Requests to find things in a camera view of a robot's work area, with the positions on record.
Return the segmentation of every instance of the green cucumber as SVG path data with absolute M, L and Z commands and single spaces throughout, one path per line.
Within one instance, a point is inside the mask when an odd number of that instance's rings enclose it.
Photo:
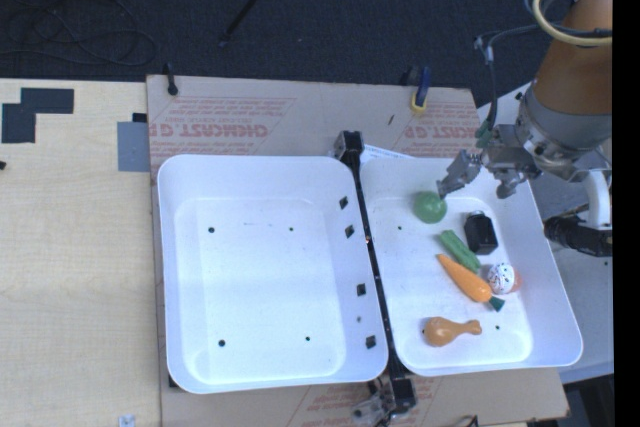
M 456 235 L 456 232 L 453 230 L 444 230 L 440 234 L 440 241 L 453 253 L 453 256 L 458 260 L 460 265 L 477 274 L 480 270 L 480 260 L 478 260 L 476 254 L 462 242 L 460 237 Z

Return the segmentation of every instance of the dark background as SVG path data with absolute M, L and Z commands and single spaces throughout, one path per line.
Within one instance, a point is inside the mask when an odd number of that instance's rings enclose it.
M 258 0 L 220 48 L 246 2 L 0 0 L 0 76 L 139 82 L 170 62 L 177 75 L 400 84 L 429 66 L 432 85 L 483 105 L 474 37 L 534 22 L 523 0 Z M 496 45 L 498 95 L 531 80 L 549 42 L 536 31 Z

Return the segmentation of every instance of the orange carrot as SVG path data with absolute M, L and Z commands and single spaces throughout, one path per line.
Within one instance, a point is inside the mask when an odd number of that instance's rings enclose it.
M 504 301 L 491 295 L 491 287 L 480 276 L 474 274 L 446 255 L 440 253 L 436 256 L 454 283 L 458 285 L 458 288 L 469 298 L 479 303 L 488 302 L 496 311 L 502 308 Z

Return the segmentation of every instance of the empty white tray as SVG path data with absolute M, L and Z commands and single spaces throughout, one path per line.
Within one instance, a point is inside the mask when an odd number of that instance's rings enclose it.
M 361 170 L 362 188 L 389 309 L 398 357 L 423 376 L 575 363 L 582 337 L 529 183 L 498 199 L 496 180 L 486 169 L 446 197 L 442 221 L 426 224 L 413 213 L 415 196 L 436 191 L 451 159 L 377 159 Z M 483 266 L 509 262 L 522 275 L 521 288 L 499 296 L 500 311 L 465 296 L 436 259 L 448 254 L 438 235 L 453 229 L 466 241 L 464 221 L 482 210 L 494 225 L 498 248 L 479 256 Z M 477 319 L 482 334 L 462 334 L 434 347 L 422 337 L 424 322 L 442 316 L 456 322 Z
M 167 364 L 214 393 L 387 364 L 353 176 L 329 157 L 179 155 L 158 173 Z

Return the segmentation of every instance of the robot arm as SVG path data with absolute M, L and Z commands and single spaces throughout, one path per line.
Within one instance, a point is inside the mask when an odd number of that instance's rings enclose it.
M 478 133 L 481 152 L 460 152 L 447 176 L 437 182 L 438 192 L 444 198 L 460 189 L 482 166 L 500 181 L 499 198 L 514 194 L 518 184 L 542 173 L 581 182 L 589 195 L 589 218 L 569 224 L 554 219 L 545 233 L 585 253 L 612 253 L 606 185 L 611 169 L 585 168 L 579 161 L 612 135 L 613 0 L 575 0 L 561 25 L 546 20 L 541 8 L 544 2 L 533 0 L 530 11 L 539 27 L 554 39 L 520 98 L 514 124 L 492 126 L 488 118 L 483 125 L 486 133 Z M 494 116 L 495 108 L 493 105 L 490 111 Z M 560 227 L 569 230 L 572 226 L 573 231 L 599 232 L 592 234 L 597 241 L 581 243 L 561 236 L 565 232 Z M 594 243 L 595 249 L 588 247 Z

